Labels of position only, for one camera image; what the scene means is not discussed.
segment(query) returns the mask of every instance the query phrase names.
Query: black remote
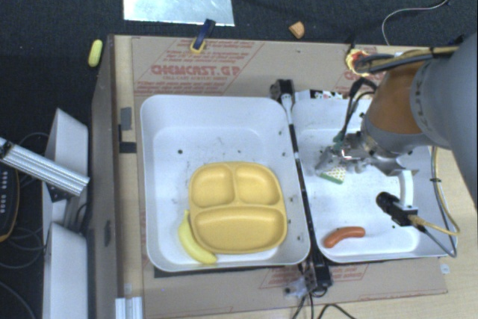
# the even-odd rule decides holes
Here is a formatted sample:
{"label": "black remote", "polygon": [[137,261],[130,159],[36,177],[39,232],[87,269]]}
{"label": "black remote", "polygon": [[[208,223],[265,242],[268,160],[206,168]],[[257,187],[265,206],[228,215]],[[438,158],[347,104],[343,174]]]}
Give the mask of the black remote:
{"label": "black remote", "polygon": [[18,173],[0,163],[0,242],[13,231],[18,212],[20,187]]}

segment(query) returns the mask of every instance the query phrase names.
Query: banana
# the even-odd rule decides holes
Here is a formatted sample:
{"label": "banana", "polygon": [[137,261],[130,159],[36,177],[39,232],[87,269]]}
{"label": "banana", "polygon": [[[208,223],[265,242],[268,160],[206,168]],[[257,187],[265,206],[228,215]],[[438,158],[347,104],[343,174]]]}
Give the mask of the banana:
{"label": "banana", "polygon": [[205,264],[212,264],[217,261],[217,257],[210,251],[202,248],[194,238],[193,231],[191,230],[191,226],[189,224],[188,210],[184,210],[184,217],[182,219],[181,225],[179,225],[178,235],[182,246],[191,256],[191,258]]}

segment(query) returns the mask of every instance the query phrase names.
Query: orange sausage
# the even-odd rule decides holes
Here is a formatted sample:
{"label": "orange sausage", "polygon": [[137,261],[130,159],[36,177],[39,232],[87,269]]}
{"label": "orange sausage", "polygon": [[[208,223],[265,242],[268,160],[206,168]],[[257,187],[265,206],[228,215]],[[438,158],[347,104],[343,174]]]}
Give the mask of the orange sausage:
{"label": "orange sausage", "polygon": [[363,236],[365,236],[365,229],[363,227],[341,227],[332,234],[329,234],[329,236],[323,240],[323,244],[327,249],[331,249],[345,238],[362,238]]}

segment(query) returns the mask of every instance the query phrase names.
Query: black floor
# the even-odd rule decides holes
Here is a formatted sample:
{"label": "black floor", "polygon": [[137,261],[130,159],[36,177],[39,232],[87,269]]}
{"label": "black floor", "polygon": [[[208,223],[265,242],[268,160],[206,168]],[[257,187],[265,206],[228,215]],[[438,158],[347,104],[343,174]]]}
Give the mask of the black floor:
{"label": "black floor", "polygon": [[[218,27],[214,37],[293,40],[288,26],[301,20],[306,28],[304,41],[383,44],[380,25],[386,15],[398,8],[438,2],[232,0],[236,26]],[[436,10],[402,14],[386,28],[394,45],[448,44],[477,30],[477,0],[450,0]],[[193,25],[126,22],[122,0],[0,0],[0,137],[19,142],[32,132],[48,132],[56,108],[88,123],[97,69],[88,67],[87,54],[96,38],[104,40],[107,34],[191,37],[197,30]],[[27,144],[41,150],[44,142],[36,138]],[[18,227],[41,227],[38,184],[22,190]],[[0,244],[2,263],[19,264],[29,255],[34,253]],[[21,270],[0,267],[0,282],[17,291],[41,317],[41,257]],[[29,318],[1,286],[0,302],[0,318]]]}

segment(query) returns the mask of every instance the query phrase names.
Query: yellow plate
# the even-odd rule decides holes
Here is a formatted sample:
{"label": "yellow plate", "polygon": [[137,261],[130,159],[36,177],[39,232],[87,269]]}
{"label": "yellow plate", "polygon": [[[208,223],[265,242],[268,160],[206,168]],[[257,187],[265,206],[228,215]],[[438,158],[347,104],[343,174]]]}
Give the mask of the yellow plate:
{"label": "yellow plate", "polygon": [[252,162],[200,167],[189,184],[190,222],[199,244],[213,253],[244,254],[272,249],[287,234],[279,181]]}

